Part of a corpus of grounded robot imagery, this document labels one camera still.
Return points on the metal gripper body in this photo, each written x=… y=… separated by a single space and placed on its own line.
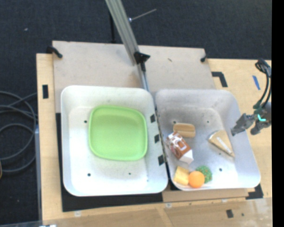
x=265 y=112

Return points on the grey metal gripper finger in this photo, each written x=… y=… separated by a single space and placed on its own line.
x=258 y=127
x=241 y=123

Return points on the beige pizza slice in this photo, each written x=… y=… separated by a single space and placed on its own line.
x=220 y=141

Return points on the white plastic tray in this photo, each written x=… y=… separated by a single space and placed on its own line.
x=78 y=138
x=203 y=150

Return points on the tan bread roll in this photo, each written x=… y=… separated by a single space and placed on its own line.
x=184 y=130

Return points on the green broccoli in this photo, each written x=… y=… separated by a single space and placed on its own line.
x=207 y=172

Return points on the brown and white carton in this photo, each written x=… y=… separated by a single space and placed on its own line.
x=180 y=146

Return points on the orange fruit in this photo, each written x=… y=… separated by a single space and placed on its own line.
x=196 y=179

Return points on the yellow cheese block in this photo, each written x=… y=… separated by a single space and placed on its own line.
x=181 y=176

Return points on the black block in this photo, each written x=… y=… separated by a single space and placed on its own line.
x=141 y=56

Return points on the green plate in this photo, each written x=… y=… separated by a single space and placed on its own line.
x=118 y=132

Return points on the grey-brown flat board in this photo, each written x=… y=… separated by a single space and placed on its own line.
x=92 y=63

